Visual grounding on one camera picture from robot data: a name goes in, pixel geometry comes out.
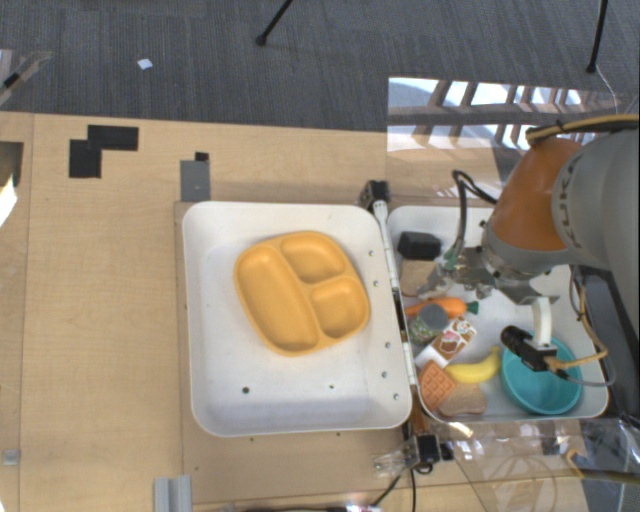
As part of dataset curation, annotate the white plastic tray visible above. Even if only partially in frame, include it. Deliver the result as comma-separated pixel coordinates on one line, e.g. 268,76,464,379
387,204,611,422
181,200,414,439

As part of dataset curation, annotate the orange waffle biscuit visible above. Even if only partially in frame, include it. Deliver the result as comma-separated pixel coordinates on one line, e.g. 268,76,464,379
417,360,458,412

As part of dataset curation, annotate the white carton with cake print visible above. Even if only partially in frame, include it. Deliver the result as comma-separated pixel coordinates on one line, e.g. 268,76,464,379
413,314,478,370

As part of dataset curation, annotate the orange divided plate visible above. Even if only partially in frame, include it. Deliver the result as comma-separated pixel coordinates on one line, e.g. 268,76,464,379
232,230,372,358

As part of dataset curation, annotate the black block with thin wires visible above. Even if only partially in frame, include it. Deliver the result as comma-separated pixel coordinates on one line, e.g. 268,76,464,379
414,433,445,474

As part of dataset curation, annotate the yellow banana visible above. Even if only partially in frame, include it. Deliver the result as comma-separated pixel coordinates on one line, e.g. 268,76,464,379
443,345,502,385

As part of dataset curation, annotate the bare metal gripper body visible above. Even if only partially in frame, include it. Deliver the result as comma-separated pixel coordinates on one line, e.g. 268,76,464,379
442,245,560,307

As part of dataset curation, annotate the black rounded block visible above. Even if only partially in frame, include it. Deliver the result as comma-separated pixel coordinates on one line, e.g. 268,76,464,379
397,230,443,261

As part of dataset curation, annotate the teal bowl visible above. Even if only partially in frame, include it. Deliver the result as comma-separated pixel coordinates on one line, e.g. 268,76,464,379
499,335,584,417

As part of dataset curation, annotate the black cylinder on white bracket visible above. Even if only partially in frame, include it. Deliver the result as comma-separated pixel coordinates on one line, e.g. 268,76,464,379
499,294,560,374

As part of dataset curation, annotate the orange carrot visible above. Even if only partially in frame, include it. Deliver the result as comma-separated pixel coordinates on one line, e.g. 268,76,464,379
404,297,480,319

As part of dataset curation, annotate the small can with grey lid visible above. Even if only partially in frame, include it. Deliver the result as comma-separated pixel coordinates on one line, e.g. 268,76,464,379
408,303,450,347

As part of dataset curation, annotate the black stand leg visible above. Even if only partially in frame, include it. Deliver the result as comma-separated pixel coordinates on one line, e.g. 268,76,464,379
585,0,611,75
254,0,297,48

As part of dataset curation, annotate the brown bread slice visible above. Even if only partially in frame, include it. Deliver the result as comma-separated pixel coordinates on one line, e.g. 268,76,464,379
437,383,488,418

